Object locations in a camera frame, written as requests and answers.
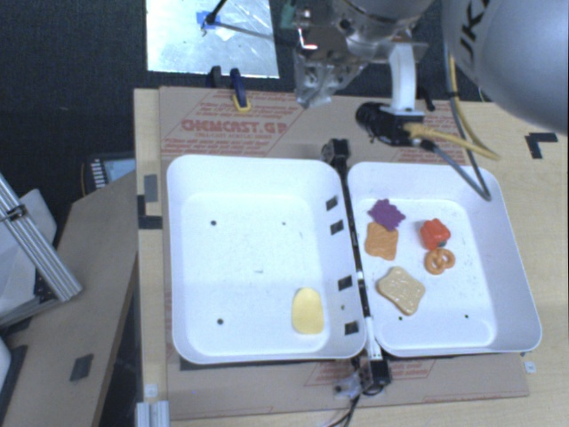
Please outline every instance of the dark background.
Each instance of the dark background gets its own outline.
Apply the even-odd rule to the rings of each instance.
[[[269,0],[279,37],[280,9]],[[299,0],[299,4],[312,0]],[[40,189],[61,225],[81,197],[81,166],[92,154],[133,150],[132,92],[160,85],[204,86],[204,76],[146,69],[145,0],[0,0],[0,173],[23,195]],[[430,44],[420,85],[445,98],[440,0],[414,30]],[[290,48],[276,47],[280,79],[245,79],[250,89],[291,92]],[[461,97],[479,100],[459,76]],[[371,66],[342,94],[389,96],[389,71]],[[101,425],[132,422],[136,343],[132,313]]]

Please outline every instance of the toy food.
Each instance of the toy food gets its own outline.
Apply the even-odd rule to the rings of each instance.
[[[433,275],[440,275],[454,265],[454,254],[446,248],[437,248],[425,256],[425,269]]]
[[[293,327],[299,334],[320,334],[324,330],[324,309],[317,290],[301,288],[294,295]]]
[[[380,256],[388,261],[393,261],[397,254],[397,241],[399,232],[387,230],[376,222],[367,225],[367,238],[365,239],[365,251],[371,256]]]
[[[399,226],[399,223],[405,218],[394,205],[389,203],[388,199],[377,201],[368,213],[376,223],[385,226],[389,231]]]
[[[425,286],[401,267],[394,267],[376,285],[377,291],[392,301],[405,315],[412,315],[419,308],[425,294]]]
[[[423,244],[428,250],[435,250],[440,246],[445,246],[446,241],[451,238],[451,231],[438,218],[427,220],[422,225],[420,234]]]

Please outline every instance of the pretzel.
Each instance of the pretzel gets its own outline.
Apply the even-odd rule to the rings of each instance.
[[[446,248],[437,248],[425,256],[425,269],[433,275],[442,274],[454,265],[454,254]]]

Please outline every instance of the red toy tomato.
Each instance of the red toy tomato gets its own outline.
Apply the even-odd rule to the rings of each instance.
[[[451,231],[438,218],[427,220],[422,225],[420,233],[423,244],[431,251],[440,246],[445,246],[446,241],[451,238]]]

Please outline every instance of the white tray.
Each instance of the white tray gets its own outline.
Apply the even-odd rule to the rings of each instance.
[[[342,359],[361,351],[365,328],[348,221],[330,166],[189,155],[169,166],[167,189],[172,334],[183,358]],[[346,277],[352,286],[340,290]],[[293,329],[293,297],[302,287],[321,295],[320,334]]]
[[[492,193],[490,202],[445,165],[360,163],[350,170],[374,334],[387,352],[417,357],[526,351],[539,344],[541,325],[500,187],[487,171],[483,176]],[[378,199],[389,199],[406,216],[397,228],[392,262],[363,249],[372,221],[367,211]],[[433,218],[451,231],[446,248],[456,256],[454,267],[439,276],[424,268],[428,250],[419,233]],[[405,268],[426,287],[412,316],[375,290],[377,280],[394,266]]]

